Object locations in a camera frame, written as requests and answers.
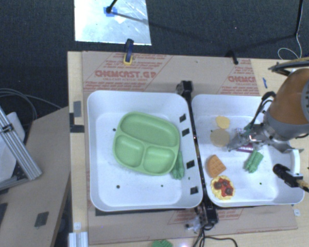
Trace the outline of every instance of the white tray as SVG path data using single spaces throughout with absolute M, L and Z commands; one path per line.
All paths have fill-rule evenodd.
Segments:
M 211 143 L 211 130 L 218 129 L 215 121 L 217 116 L 221 115 L 230 119 L 227 131 L 230 138 L 233 138 L 236 128 L 243 128 L 252 120 L 260 102 L 260 97 L 230 95 L 197 95 L 192 101 L 207 191 L 211 201 L 218 206 L 296 204 L 303 199 L 304 191 L 302 189 L 289 187 L 272 171 L 273 166 L 277 163 L 296 171 L 300 169 L 298 151 L 282 154 L 273 147 L 264 146 L 260 150 L 264 158 L 258 170 L 250 174 L 243 168 L 249 153 L 228 152 L 227 147 L 219 148 Z M 261 123 L 262 119 L 263 114 L 261 113 L 255 123 Z M 212 193 L 210 186 L 212 178 L 207 174 L 205 164 L 206 159 L 213 154 L 216 154 L 227 168 L 222 175 L 229 177 L 234 184 L 235 195 L 231 200 L 219 200 Z
M 88 98 L 90 196 L 102 211 L 192 208 L 203 193 L 186 101 L 173 93 L 97 91 Z M 173 123 L 180 132 L 185 176 L 174 180 L 142 174 L 120 165 L 113 155 L 113 139 L 120 119 L 128 112 L 143 112 Z M 189 134 L 182 136 L 182 131 Z M 187 169 L 187 162 L 194 166 Z

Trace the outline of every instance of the toy pizza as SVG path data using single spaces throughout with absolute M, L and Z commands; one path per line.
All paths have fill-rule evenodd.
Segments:
M 212 179 L 211 189 L 214 196 L 220 200 L 229 200 L 235 195 L 233 184 L 225 175 L 219 175 Z

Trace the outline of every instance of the green plate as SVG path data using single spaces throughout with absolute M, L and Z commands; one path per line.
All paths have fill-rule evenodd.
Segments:
M 125 167 L 145 174 L 164 175 L 174 167 L 179 147 L 180 134 L 171 122 L 131 112 L 118 124 L 113 154 Z

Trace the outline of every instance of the cardboard sheet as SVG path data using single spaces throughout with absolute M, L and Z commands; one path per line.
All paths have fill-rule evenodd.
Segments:
M 258 96 L 259 90 L 249 59 L 234 65 L 229 58 L 134 54 L 131 66 L 123 53 L 83 52 L 83 97 L 86 158 L 88 151 L 87 97 L 96 90 L 175 92 L 182 80 L 193 82 L 197 94 Z M 193 209 L 142 213 L 99 213 L 89 198 L 89 244 L 133 242 L 196 237 L 185 224 L 196 216 Z M 290 205 L 219 209 L 219 223 L 209 235 L 292 230 L 297 228 Z

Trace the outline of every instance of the silver metal plate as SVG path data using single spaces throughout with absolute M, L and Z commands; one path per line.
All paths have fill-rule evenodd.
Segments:
M 107 14 L 113 0 L 74 0 L 75 40 L 136 45 L 151 45 L 145 0 L 118 0 Z

